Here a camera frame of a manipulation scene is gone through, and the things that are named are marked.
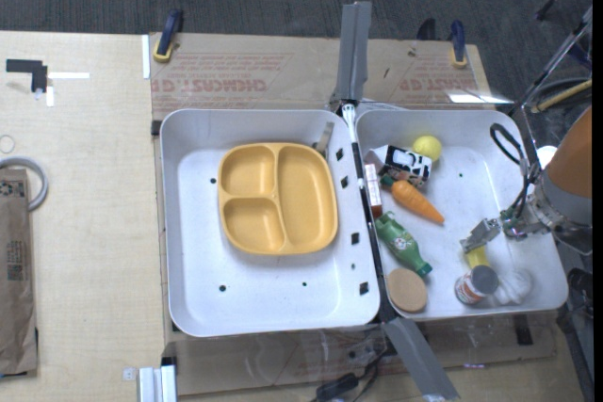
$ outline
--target blue clamp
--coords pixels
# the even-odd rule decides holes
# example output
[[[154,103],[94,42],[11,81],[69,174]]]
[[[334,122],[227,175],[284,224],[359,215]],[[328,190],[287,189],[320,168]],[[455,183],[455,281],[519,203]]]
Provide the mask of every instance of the blue clamp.
[[[452,40],[450,62],[455,68],[464,69],[467,65],[467,57],[464,51],[464,27],[461,21],[454,21],[450,26],[449,40]]]
[[[153,50],[153,59],[157,62],[168,62],[171,57],[171,50],[173,42],[171,41],[173,34],[178,32],[182,28],[182,10],[175,8],[170,10],[168,20],[166,21],[165,27],[163,27],[163,33],[161,39],[155,44]]]

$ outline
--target yellow ball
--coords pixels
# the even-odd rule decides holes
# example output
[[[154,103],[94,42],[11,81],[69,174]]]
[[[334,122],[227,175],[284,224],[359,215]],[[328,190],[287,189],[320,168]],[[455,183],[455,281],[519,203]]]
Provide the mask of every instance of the yellow ball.
[[[434,136],[421,136],[415,139],[413,151],[436,161],[442,153],[442,143]]]

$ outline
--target brown disc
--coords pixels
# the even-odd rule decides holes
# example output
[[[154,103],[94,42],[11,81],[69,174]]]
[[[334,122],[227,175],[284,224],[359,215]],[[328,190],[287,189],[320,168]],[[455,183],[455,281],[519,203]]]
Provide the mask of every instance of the brown disc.
[[[392,303],[405,312],[420,312],[427,304],[427,287],[421,277],[406,268],[396,268],[386,277]]]

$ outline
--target light wood surface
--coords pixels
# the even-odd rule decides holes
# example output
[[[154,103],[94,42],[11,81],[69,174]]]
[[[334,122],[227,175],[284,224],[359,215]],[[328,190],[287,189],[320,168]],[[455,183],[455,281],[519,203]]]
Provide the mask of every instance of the light wood surface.
[[[0,381],[0,401],[134,401],[126,367],[157,367],[164,348],[151,91],[140,36],[0,32],[0,57],[42,60],[55,106],[28,74],[0,72],[0,135],[47,171],[32,213],[39,370]],[[36,181],[32,175],[32,191]],[[555,357],[449,369],[464,401],[581,400],[562,334]],[[309,400],[314,387],[208,394],[192,400]],[[423,400],[409,376],[379,378],[362,399]]]

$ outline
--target carrot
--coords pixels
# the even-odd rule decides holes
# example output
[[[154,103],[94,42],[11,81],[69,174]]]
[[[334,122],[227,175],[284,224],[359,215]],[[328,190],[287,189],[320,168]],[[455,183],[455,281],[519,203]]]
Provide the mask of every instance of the carrot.
[[[423,194],[406,180],[394,180],[390,176],[384,175],[381,179],[382,185],[391,188],[394,200],[399,202],[407,210],[430,219],[436,223],[444,223],[444,217],[435,209]]]

